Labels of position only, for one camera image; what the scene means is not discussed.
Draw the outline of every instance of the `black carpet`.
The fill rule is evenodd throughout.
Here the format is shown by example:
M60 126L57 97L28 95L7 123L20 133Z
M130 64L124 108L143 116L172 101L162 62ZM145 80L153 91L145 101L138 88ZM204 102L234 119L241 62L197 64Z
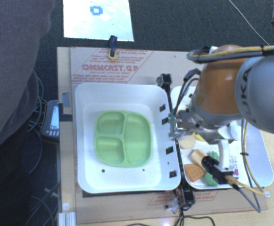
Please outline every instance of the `black carpet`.
M274 44L271 23L273 0L232 0L253 27ZM265 45L228 0L129 0L134 42L118 42L119 48L190 51L204 46L238 44ZM44 84L44 99L58 98L57 47L106 47L105 40L69 39L63 37L63 1L56 0L50 32L41 40L35 70ZM40 141L30 133L23 164L32 169L40 155ZM31 174L33 195L43 197L44 188L57 183L56 145L43 143L40 163ZM56 198L46 203L51 211ZM29 225L41 226L49 219L45 208Z

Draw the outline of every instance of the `person's leg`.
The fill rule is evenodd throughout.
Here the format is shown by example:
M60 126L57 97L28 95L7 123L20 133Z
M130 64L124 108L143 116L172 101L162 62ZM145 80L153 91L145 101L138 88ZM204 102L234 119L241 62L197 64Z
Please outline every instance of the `person's leg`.
M20 226L29 214L31 186L20 164L27 123L0 146L0 226Z

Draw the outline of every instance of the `wooden table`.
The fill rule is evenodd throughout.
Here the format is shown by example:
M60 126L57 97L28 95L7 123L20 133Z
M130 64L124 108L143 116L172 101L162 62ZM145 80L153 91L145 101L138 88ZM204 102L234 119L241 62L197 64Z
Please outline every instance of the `wooden table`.
M70 69L70 49L58 48L58 96L59 102L63 103L63 94L71 91L71 69ZM69 107L63 108L64 114L72 114L71 98ZM274 170L274 135L263 132L266 149ZM60 176L61 176L61 201L63 213L75 212L75 167L74 167L74 143L73 143L73 123L71 121L60 121ZM211 214L217 226L256 226L274 225L274 182L266 189L271 195L267 198L268 209L261 213L256 211ZM118 222L106 222L85 224L100 226L125 226L134 223L142 223L150 226L172 226L176 218L153 218L146 220L129 220ZM194 220L187 218L185 223L190 226L210 226L211 222L207 219Z

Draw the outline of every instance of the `white tray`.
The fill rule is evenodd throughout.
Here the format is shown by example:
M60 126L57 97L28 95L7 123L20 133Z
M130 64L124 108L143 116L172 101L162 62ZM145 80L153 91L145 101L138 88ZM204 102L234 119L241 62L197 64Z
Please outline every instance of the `white tray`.
M181 176L175 143L168 138L169 107L165 91L154 85L83 83L75 90L78 182L86 192L172 190ZM127 110L144 115L151 123L153 146L150 161L142 167L121 168L101 162L94 150L97 117L108 110ZM173 152L166 154L172 147Z
M178 86L178 87L175 87L171 92L171 100L174 103L174 106L176 104L180 90L181 90L181 86ZM195 87L189 88L189 90L186 93L186 96L184 97L184 99L181 102L181 105L179 106L179 109L184 110L186 109L185 105L190 104L191 99L189 98L189 94L193 94L194 90L195 90ZM190 155L195 149L201 149L205 153L214 151L219 155L217 145L209 145L206 142L196 140L195 145L192 149L189 149L189 150L180 149L183 165L193 163L191 161ZM230 165L233 165L234 168L238 170L238 171L235 171L235 174L233 174L233 176L238 177L238 180L240 182L246 185L249 185L247 174L243 165L242 155L240 154L241 142L233 141L229 145L229 152L230 152L229 154L231 159ZM250 124L248 126L248 131L247 131L247 153L249 154L248 161L250 164L250 168L257 182L262 187L271 185L274 179L274 174L273 174L271 163L266 151L265 143L263 141L260 130ZM203 178L195 182L191 182L187 176L185 176L185 178L192 187L199 190L231 188L229 184L207 186Z

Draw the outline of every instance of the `gray shirt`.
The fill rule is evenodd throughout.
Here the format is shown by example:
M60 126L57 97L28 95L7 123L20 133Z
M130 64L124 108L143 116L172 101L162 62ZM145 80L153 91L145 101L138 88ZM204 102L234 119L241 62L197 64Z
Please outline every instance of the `gray shirt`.
M53 6L54 0L0 0L0 144L35 109L34 64Z

